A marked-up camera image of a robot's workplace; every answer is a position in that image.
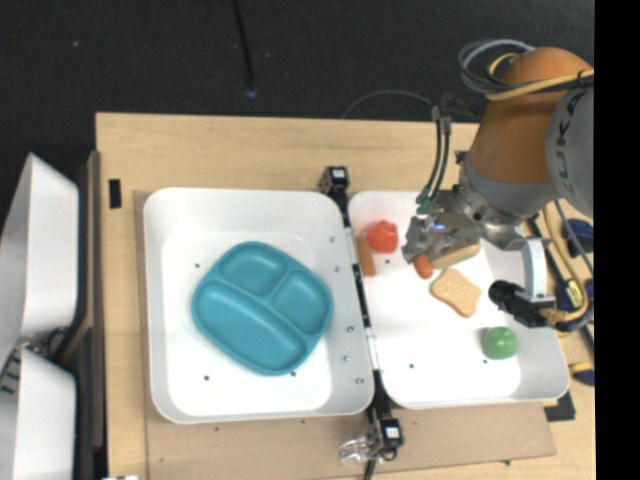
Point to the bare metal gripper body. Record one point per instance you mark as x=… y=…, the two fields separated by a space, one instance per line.
x=450 y=230

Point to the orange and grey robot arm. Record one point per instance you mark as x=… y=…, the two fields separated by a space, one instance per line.
x=520 y=133

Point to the tan toy bread slice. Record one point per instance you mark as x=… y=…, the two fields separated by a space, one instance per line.
x=457 y=293
x=457 y=255

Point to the orange toy sausage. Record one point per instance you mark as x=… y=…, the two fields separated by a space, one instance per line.
x=424 y=266

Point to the red toy pepper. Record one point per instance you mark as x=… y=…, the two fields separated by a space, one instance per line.
x=382 y=235

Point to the thin black and white rod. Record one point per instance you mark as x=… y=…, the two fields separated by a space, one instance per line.
x=361 y=288

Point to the green toy apple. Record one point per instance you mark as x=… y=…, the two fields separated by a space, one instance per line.
x=499 y=343

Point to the white plastic tray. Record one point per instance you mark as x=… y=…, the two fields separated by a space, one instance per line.
x=440 y=358
x=250 y=208

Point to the blue divided plate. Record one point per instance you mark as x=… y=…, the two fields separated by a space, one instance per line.
x=260 y=308

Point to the black cylinder on white bracket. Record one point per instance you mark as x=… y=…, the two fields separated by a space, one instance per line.
x=520 y=303

